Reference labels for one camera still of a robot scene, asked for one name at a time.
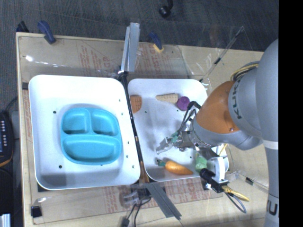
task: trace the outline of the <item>black device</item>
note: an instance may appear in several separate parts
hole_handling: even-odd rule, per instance
[[[13,130],[9,117],[0,113],[0,166],[7,164],[13,156]]]

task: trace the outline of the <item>wire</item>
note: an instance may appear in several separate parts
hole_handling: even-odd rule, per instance
[[[247,213],[246,212],[246,208],[245,208],[245,206],[244,206],[244,204],[241,202],[241,200],[240,199],[238,199],[235,195],[233,195],[232,193],[225,193],[226,194],[226,196],[232,201],[232,203],[242,212],[242,213]],[[241,207],[242,207],[242,209],[237,205],[237,203],[234,201],[234,200],[232,200],[232,197],[235,199],[235,200],[237,200],[238,201],[238,203],[241,205]]]
[[[140,200],[140,204],[139,204],[139,206],[138,206],[138,210],[137,210],[137,212],[136,212],[136,215],[134,216],[134,227],[136,227],[136,219],[137,219],[137,215],[138,215],[138,213],[139,213],[139,210],[140,210],[141,206],[144,205],[144,204],[146,204],[146,203],[148,203],[150,200],[152,200],[152,198],[151,198],[151,197],[148,197],[147,201],[144,202],[144,203],[142,203],[143,200],[144,200],[144,199],[141,199],[141,200]]]
[[[247,72],[249,72],[252,69],[257,68],[259,65],[259,61],[254,61],[254,62],[250,62],[244,66],[242,66],[240,69],[234,71],[231,74],[230,80],[231,81],[236,81],[240,76],[246,74]]]
[[[183,128],[183,126],[187,123],[187,121],[192,117],[192,115],[195,114],[196,115],[196,110],[193,109],[190,113],[189,116],[187,117],[187,119],[183,119],[180,128],[178,129],[178,135],[181,133],[181,130]]]
[[[11,179],[13,179],[12,174],[6,170],[5,168],[0,167],[0,172],[4,172],[6,175],[8,175]]]
[[[183,125],[184,125],[184,124],[189,120],[189,118],[192,116],[194,110],[191,111],[191,113],[189,114],[189,117],[186,119],[186,116],[187,116],[187,114],[188,114],[188,111],[192,108],[192,106],[195,106],[197,109],[200,109],[200,108],[201,108],[201,106],[200,106],[197,102],[195,102],[195,101],[191,101],[191,102],[188,104],[187,110],[186,110],[186,112],[185,112],[185,115],[184,115],[183,120],[182,120],[182,123],[181,123],[181,126],[180,126],[180,128],[178,129],[178,131],[177,131],[177,135],[180,134]]]
[[[6,108],[2,112],[6,112],[9,109],[9,107],[11,107],[13,105],[13,103],[17,100],[18,100],[18,97],[16,96],[9,102],[9,104],[6,106]]]
[[[129,217],[131,216],[132,212],[134,211],[134,208],[136,207],[136,204],[133,205],[131,212],[129,213],[127,219],[129,219]]]
[[[220,151],[220,153],[218,154],[218,156],[220,156],[222,154],[222,152],[224,151],[224,149],[227,147],[227,144],[224,144],[222,150]]]

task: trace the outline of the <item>chair wheel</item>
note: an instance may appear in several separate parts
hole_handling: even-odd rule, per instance
[[[162,17],[168,17],[170,15],[170,9],[167,6],[163,6],[159,9],[159,13]]]

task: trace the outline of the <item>gray robot arm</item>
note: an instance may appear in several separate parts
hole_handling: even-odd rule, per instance
[[[195,148],[206,160],[219,159],[211,148],[223,143],[241,150],[262,143],[265,146],[269,173],[265,227],[278,227],[278,40],[265,50],[258,67],[218,86],[199,108],[188,130],[164,139],[156,151],[161,153],[172,146],[180,150]],[[214,184],[218,186],[214,190],[221,191],[226,183]]]
[[[237,81],[229,95],[229,111],[244,132],[265,146],[269,191],[266,227],[279,226],[278,40],[264,52],[259,66]]]

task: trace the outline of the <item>white tray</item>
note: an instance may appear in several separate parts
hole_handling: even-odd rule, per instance
[[[35,174],[48,190],[129,185],[140,176],[134,133],[125,90],[111,78],[38,75],[29,82]],[[123,149],[111,164],[73,163],[63,154],[60,124],[63,114],[75,107],[95,107],[118,119]]]
[[[187,96],[190,101],[202,105],[207,98],[203,85],[194,79],[133,79],[128,85],[129,95],[142,97],[141,109],[134,113],[134,122],[139,138],[143,162],[148,176],[157,181],[169,181],[199,177],[195,171],[195,153],[193,149],[184,152],[172,147],[170,150],[156,153],[156,148],[165,137],[171,137],[180,127],[185,111],[173,103],[156,99],[157,95],[177,93]],[[157,159],[174,160],[194,172],[193,175],[176,175],[157,165]]]

